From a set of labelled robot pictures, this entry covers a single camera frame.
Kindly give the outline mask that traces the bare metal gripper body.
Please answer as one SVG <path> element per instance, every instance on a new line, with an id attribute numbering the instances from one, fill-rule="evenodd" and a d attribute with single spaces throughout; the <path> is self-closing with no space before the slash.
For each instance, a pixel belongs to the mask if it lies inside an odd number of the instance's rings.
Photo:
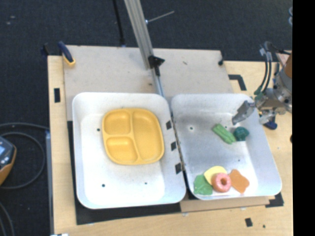
<path id="1" fill-rule="evenodd" d="M 292 93 L 285 88 L 268 88 L 255 97 L 255 104 L 260 111 L 272 111 L 280 115 L 292 113 Z"/>

